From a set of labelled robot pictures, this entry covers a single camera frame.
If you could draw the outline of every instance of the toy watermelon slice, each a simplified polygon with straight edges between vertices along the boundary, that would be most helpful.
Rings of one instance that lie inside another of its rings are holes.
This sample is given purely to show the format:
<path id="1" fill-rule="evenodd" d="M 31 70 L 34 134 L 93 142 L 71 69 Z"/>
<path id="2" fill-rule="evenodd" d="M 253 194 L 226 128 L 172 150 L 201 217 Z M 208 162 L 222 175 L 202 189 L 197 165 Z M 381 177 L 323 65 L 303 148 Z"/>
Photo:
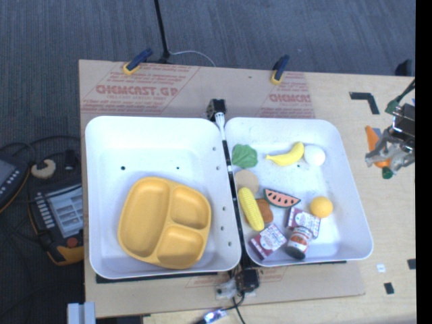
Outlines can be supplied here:
<path id="1" fill-rule="evenodd" d="M 299 198 L 269 188 L 264 189 L 264 198 L 275 207 L 287 209 L 300 202 Z"/>

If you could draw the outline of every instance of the table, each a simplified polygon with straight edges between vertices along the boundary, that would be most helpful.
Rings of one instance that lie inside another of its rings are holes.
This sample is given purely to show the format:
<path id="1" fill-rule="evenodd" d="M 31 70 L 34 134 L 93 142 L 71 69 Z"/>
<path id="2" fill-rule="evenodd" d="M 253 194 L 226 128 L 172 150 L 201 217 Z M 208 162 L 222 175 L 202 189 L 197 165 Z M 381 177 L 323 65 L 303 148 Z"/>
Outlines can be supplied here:
<path id="1" fill-rule="evenodd" d="M 225 99 L 228 119 L 325 119 L 342 136 L 373 236 L 373 253 L 345 264 L 262 270 L 260 288 L 246 297 L 240 312 L 248 324 L 416 323 L 415 165 L 384 180 L 379 168 L 365 163 L 365 126 L 390 126 L 392 117 L 384 109 L 412 78 L 286 72 L 281 86 L 274 86 L 270 71 L 146 63 L 131 78 L 122 74 L 123 64 L 80 60 L 85 218 L 84 129 L 93 117 L 204 117 L 210 99 Z M 372 114 L 367 101 L 352 100 L 350 92 L 372 93 L 381 113 Z M 215 284 L 226 275 L 98 283 L 89 263 L 87 229 L 84 241 L 86 301 L 95 303 L 97 317 L 151 314 L 145 323 L 194 323 L 231 304 L 214 294 Z M 234 310 L 220 320 L 239 322 Z"/>

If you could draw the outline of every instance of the white ball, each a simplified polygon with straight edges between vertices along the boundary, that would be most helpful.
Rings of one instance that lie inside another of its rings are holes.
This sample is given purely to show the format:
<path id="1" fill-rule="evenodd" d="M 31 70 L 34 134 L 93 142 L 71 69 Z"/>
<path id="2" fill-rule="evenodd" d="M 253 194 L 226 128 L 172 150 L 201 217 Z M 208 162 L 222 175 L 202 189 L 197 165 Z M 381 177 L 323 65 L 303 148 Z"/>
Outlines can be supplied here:
<path id="1" fill-rule="evenodd" d="M 303 157 L 310 165 L 322 165 L 325 161 L 324 150 L 316 145 L 306 145 Z"/>

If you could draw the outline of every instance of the yellow corn cob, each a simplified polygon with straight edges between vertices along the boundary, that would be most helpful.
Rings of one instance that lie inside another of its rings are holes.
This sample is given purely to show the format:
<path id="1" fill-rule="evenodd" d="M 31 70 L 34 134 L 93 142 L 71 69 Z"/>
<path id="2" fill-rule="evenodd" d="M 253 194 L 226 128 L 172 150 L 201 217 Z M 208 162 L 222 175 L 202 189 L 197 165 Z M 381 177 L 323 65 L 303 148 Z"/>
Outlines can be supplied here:
<path id="1" fill-rule="evenodd" d="M 242 187 L 238 191 L 238 200 L 240 206 L 248 222 L 253 230 L 260 232 L 264 229 L 264 220 L 261 212 L 259 211 L 257 201 L 255 200 L 254 194 L 247 187 Z"/>

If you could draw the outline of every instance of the orange plate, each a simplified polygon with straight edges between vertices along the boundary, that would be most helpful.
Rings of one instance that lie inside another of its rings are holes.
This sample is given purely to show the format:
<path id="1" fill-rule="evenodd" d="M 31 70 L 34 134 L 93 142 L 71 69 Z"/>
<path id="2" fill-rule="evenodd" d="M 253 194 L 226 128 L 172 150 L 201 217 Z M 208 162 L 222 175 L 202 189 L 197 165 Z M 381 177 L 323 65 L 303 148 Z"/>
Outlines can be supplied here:
<path id="1" fill-rule="evenodd" d="M 203 255 L 210 222 L 210 204 L 202 193 L 172 180 L 147 177 L 130 189 L 117 237 L 136 259 L 187 269 Z"/>

